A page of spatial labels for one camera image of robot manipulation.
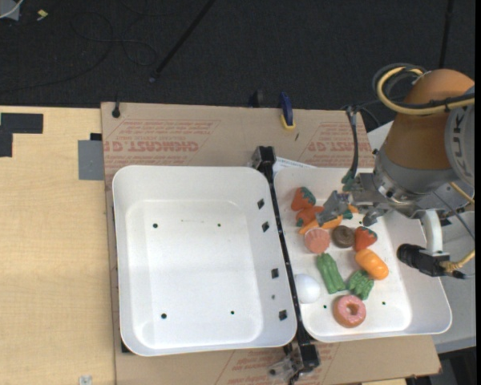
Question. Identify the white plastic tray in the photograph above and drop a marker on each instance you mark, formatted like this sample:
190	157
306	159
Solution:
397	295
200	263

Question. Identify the pink scallop shell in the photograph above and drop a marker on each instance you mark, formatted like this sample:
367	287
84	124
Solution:
316	240

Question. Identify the white printed paper slip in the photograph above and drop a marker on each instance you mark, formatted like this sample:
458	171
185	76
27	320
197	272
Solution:
294	163

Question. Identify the short green asparagus bundle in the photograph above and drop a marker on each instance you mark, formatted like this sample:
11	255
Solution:
360	284

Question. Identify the black cylinder on white bracket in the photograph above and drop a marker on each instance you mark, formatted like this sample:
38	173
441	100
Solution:
419	257

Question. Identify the thin black rod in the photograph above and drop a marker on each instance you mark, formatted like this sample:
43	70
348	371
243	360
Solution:
284	247

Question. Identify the white egg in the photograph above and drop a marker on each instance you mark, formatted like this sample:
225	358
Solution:
307	288

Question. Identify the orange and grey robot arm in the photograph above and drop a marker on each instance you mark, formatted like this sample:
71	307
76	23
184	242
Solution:
419	134

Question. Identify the brown mushroom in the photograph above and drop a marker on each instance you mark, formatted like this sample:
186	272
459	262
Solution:
342	237

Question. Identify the red strawberry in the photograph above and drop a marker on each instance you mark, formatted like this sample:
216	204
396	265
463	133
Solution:
364	239
301	199
306	216

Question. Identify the orange carrot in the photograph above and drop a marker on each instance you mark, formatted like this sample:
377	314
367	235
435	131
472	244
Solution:
332	224

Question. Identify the long green asparagus bundle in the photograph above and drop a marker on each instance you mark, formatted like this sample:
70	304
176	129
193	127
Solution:
330	273

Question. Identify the pink frosted doughnut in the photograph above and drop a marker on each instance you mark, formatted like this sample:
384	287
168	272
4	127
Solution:
348	312

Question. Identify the orange bell pepper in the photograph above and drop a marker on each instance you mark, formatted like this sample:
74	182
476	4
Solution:
372	264

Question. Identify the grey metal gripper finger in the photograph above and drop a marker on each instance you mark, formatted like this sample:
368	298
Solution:
332	207
373	216

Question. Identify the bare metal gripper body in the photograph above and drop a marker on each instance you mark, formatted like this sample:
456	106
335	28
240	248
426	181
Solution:
370	193

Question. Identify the brown cardboard board red print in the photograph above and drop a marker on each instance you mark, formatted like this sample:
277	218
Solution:
208	143

